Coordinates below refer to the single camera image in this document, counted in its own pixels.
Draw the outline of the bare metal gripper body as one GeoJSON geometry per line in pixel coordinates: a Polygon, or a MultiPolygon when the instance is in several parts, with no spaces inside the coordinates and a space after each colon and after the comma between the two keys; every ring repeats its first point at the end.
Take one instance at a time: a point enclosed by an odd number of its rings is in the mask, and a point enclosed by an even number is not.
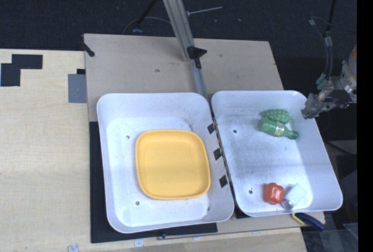
{"type": "Polygon", "coordinates": [[[318,107],[320,111],[345,109],[356,104],[356,83],[350,83],[343,78],[325,79],[318,85],[318,107]]]}

